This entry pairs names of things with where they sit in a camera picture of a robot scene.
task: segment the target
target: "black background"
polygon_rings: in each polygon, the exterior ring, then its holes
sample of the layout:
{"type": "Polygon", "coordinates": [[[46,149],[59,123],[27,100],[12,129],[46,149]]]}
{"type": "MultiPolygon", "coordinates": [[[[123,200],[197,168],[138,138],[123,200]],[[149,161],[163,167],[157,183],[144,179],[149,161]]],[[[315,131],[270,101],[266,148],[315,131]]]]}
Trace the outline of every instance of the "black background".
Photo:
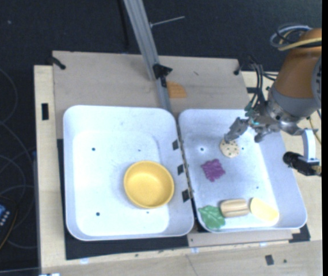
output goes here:
{"type": "MultiPolygon", "coordinates": [[[[269,44],[275,29],[295,22],[322,26],[322,0],[143,0],[150,22],[185,19],[152,30],[159,55],[237,58],[253,55],[264,70],[277,71],[285,57],[269,44]]],[[[20,203],[20,220],[6,243],[0,270],[37,267],[33,168],[24,148],[36,150],[33,66],[47,64],[53,50],[139,53],[130,24],[124,37],[118,0],[0,0],[0,155],[14,160],[26,177],[22,188],[4,195],[20,203]]],[[[0,158],[0,170],[7,160],[0,158]]],[[[0,193],[23,185],[20,170],[9,165],[0,173],[0,193]]]]}

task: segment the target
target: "robotic arm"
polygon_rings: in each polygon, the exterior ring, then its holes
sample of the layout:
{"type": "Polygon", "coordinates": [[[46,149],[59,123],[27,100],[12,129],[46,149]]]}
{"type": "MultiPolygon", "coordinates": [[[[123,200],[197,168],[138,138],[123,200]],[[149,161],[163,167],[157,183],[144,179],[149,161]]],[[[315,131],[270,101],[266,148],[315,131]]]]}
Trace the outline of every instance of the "robotic arm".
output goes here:
{"type": "MultiPolygon", "coordinates": [[[[255,142],[261,142],[266,135],[280,130],[292,136],[302,136],[304,155],[287,153],[284,161],[292,167],[299,163],[298,169],[304,168],[300,171],[305,175],[318,174],[314,170],[319,164],[314,158],[314,135],[309,132],[310,129],[299,128],[298,122],[321,108],[321,42],[322,29],[307,26],[285,26],[271,36],[270,43],[273,46],[281,51],[290,51],[269,89],[267,101],[258,97],[253,108],[246,108],[248,118],[235,120],[224,135],[226,142],[241,136],[248,127],[256,132],[255,142]],[[297,32],[299,38],[291,40],[290,36],[297,32]],[[274,42],[276,38],[280,40],[279,43],[274,42]]],[[[262,69],[256,72],[262,77],[262,69]]]]}

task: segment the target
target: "yellow plate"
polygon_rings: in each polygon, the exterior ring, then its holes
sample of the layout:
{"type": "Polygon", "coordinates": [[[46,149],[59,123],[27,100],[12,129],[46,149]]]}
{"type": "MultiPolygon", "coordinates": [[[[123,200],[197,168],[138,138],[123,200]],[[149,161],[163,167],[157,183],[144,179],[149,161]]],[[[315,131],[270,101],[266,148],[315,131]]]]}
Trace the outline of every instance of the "yellow plate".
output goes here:
{"type": "Polygon", "coordinates": [[[124,190],[135,205],[152,209],[171,200],[174,182],[161,164],[143,160],[134,163],[125,172],[124,190]]]}

